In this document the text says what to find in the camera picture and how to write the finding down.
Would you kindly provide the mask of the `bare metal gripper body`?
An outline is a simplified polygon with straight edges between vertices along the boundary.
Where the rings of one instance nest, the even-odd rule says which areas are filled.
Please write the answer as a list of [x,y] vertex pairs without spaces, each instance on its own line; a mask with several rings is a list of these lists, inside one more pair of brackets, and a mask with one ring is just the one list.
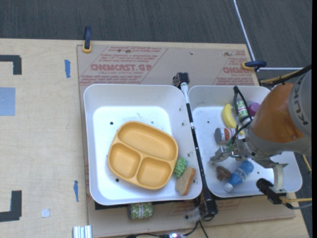
[[232,158],[240,160],[252,159],[258,154],[257,148],[248,139],[231,139],[229,142],[228,151],[229,156]]

